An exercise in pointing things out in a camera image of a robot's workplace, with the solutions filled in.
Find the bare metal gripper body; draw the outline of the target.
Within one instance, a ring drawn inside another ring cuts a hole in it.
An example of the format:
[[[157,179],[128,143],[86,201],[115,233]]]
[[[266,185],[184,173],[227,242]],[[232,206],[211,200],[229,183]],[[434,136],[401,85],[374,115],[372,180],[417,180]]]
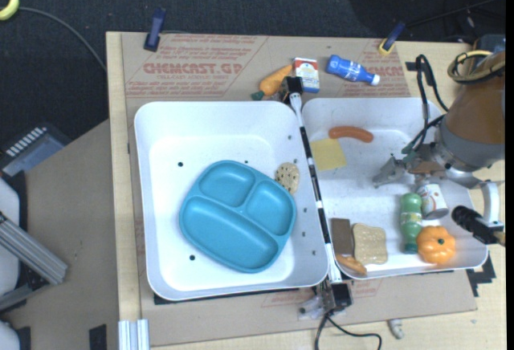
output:
[[[478,189],[482,181],[469,166],[441,157],[416,155],[406,162],[406,171],[414,176],[417,185],[451,181],[466,189]]]

